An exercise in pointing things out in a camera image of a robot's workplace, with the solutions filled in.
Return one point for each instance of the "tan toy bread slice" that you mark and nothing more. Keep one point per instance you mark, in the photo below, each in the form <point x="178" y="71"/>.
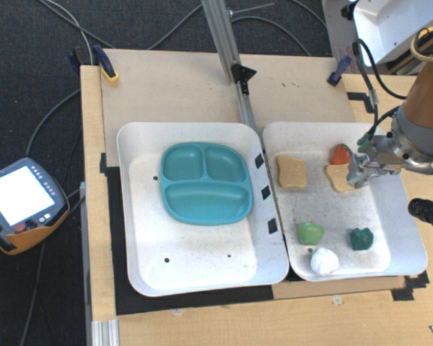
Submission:
<point x="337" y="178"/>
<point x="291" y="172"/>

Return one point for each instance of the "pale cardboard board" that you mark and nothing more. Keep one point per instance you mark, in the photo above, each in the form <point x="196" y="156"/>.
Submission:
<point x="173" y="92"/>

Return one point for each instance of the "white toy garlic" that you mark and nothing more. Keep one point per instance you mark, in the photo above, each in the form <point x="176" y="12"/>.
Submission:
<point x="324" y="261"/>

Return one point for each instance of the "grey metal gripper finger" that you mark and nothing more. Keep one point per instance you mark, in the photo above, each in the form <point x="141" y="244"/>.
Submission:
<point x="371" y="176"/>
<point x="354" y="174"/>

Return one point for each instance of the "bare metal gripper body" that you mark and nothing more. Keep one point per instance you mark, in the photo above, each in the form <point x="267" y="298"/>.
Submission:
<point x="393" y="157"/>

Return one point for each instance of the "teal divided plate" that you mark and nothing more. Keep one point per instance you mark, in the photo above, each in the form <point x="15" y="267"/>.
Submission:
<point x="205" y="193"/>

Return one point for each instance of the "orange red toy vegetable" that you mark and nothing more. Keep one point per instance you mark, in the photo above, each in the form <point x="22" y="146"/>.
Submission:
<point x="340" y="155"/>

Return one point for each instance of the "white plastic tray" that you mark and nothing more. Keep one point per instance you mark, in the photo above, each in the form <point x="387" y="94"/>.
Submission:
<point x="339" y="215"/>
<point x="202" y="258"/>

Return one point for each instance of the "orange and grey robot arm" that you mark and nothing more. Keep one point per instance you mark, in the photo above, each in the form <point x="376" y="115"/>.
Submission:
<point x="424" y="99"/>

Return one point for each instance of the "black cylinder on white bracket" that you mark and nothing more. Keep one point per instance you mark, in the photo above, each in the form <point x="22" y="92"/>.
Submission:
<point x="424" y="210"/>

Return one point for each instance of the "light green toy pepper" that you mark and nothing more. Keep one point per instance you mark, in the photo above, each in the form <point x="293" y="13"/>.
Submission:
<point x="309" y="233"/>

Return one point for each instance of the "dark green toy broccoli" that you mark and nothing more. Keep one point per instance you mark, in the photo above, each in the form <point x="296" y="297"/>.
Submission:
<point x="361" y="239"/>

